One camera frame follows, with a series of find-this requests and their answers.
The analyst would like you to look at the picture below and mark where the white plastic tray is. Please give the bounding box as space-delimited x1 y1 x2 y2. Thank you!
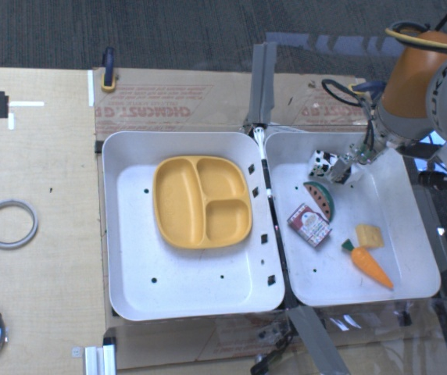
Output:
101 130 286 323
264 130 442 309

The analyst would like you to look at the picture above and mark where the red and green watermelon slice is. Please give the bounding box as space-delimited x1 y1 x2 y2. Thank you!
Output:
302 180 336 223

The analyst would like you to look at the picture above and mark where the red and white carton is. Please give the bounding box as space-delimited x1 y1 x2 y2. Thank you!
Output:
286 203 333 248

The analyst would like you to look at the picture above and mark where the black and white cow carton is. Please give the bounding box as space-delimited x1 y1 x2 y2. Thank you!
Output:
308 149 342 180

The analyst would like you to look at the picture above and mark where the orange carrot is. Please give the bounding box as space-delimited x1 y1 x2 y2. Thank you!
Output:
341 238 395 291

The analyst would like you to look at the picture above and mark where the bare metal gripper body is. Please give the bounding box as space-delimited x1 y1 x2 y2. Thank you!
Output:
339 141 384 172

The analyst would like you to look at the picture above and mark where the yellow divided plate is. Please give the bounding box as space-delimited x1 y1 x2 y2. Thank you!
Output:
152 155 253 250

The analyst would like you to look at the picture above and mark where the brown cardboard board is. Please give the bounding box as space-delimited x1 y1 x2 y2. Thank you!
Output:
92 67 440 370

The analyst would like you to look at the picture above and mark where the yellow cheese wedge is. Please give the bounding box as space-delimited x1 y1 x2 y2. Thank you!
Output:
354 223 385 249

